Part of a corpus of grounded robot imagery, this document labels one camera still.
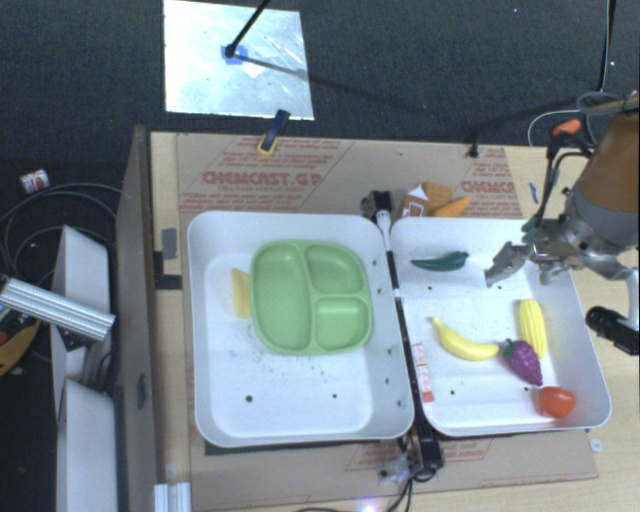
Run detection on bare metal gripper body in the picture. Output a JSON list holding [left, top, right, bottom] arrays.
[[528, 218, 640, 282]]

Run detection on yellow corn cob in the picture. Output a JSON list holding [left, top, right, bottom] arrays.
[[517, 297, 549, 361]]

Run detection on green chili pepper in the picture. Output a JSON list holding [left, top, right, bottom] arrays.
[[410, 250, 471, 273]]

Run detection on orange carrot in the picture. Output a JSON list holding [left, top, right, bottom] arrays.
[[431, 195, 473, 219]]

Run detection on purple grapes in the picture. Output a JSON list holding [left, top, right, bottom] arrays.
[[501, 338, 545, 388]]

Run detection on yellow banana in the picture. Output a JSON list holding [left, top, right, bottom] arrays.
[[431, 315, 501, 363]]

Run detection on thin black and white rod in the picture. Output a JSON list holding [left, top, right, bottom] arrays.
[[378, 208, 437, 451]]

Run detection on orange tomato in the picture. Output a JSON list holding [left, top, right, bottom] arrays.
[[537, 385, 577, 420]]

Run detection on red and white packet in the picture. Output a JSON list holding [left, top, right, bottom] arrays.
[[411, 340, 436, 404]]

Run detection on white plastic tray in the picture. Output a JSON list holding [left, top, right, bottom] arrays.
[[389, 215, 613, 438], [186, 210, 416, 449]]

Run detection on green divided plate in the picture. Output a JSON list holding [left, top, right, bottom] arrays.
[[249, 239, 374, 358]]

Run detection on brown cardboard board red print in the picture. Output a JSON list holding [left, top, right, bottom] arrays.
[[174, 132, 600, 512]]

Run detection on yellow flat slice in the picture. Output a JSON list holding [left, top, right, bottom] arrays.
[[230, 267, 254, 320]]

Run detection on red and white small can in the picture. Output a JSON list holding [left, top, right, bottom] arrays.
[[19, 168, 52, 196]]

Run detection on black cylinder on white bracket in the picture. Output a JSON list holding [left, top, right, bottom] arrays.
[[585, 267, 640, 356]]

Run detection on black block with thin wires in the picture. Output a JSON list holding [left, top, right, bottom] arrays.
[[408, 433, 446, 474], [361, 189, 394, 219]]

